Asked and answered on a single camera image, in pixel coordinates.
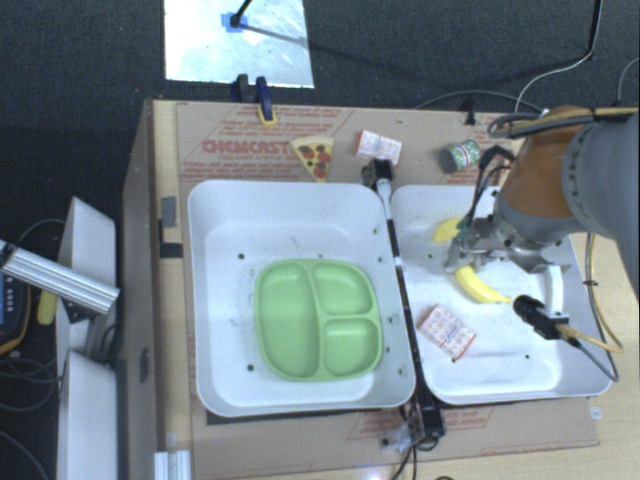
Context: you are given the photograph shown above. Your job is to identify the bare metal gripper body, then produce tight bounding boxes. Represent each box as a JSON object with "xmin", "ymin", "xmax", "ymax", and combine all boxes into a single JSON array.
[{"xmin": 458, "ymin": 214, "xmax": 547, "ymax": 273}]

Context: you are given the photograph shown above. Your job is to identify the yellow banana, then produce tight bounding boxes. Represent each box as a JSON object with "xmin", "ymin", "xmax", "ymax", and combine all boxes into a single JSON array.
[{"xmin": 432, "ymin": 216, "xmax": 513, "ymax": 305}]

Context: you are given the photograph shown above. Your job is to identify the thin black and white rod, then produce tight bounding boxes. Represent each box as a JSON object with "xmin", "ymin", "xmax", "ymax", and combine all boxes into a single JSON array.
[{"xmin": 377, "ymin": 177, "xmax": 436, "ymax": 412}]

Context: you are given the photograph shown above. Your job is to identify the white and orange packet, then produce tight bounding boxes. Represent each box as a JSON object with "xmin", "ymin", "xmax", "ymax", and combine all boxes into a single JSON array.
[
  {"xmin": 355, "ymin": 129, "xmax": 403, "ymax": 166},
  {"xmin": 416, "ymin": 303, "xmax": 477, "ymax": 361}
]

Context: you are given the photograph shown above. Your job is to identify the green and white can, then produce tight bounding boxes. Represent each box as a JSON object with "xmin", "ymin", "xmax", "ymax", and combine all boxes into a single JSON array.
[{"xmin": 440, "ymin": 139, "xmax": 482, "ymax": 174}]

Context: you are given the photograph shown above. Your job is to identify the white plastic tray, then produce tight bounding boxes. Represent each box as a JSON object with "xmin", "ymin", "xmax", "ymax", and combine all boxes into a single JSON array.
[
  {"xmin": 187, "ymin": 178, "xmax": 418, "ymax": 418},
  {"xmin": 389, "ymin": 183, "xmax": 616, "ymax": 406}
]

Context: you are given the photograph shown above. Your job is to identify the toy pizza slice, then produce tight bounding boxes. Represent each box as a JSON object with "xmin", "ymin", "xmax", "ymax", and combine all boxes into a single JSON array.
[{"xmin": 289, "ymin": 136, "xmax": 336, "ymax": 184}]

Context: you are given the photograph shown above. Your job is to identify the green divided plate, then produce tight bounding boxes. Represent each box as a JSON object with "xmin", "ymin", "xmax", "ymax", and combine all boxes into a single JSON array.
[{"xmin": 253, "ymin": 258, "xmax": 385, "ymax": 383}]

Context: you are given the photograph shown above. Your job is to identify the brown cardboard board red print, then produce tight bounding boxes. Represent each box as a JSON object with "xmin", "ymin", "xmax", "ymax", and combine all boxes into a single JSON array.
[{"xmin": 174, "ymin": 100, "xmax": 601, "ymax": 458}]

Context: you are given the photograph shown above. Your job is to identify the black cylinder on white bracket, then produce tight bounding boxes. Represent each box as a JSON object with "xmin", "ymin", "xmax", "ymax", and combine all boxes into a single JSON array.
[{"xmin": 512, "ymin": 263, "xmax": 572, "ymax": 342}]

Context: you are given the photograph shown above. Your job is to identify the black block with thin wires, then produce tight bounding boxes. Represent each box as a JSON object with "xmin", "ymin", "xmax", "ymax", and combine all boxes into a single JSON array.
[
  {"xmin": 361, "ymin": 159, "xmax": 396, "ymax": 187},
  {"xmin": 417, "ymin": 402, "xmax": 446, "ymax": 442}
]

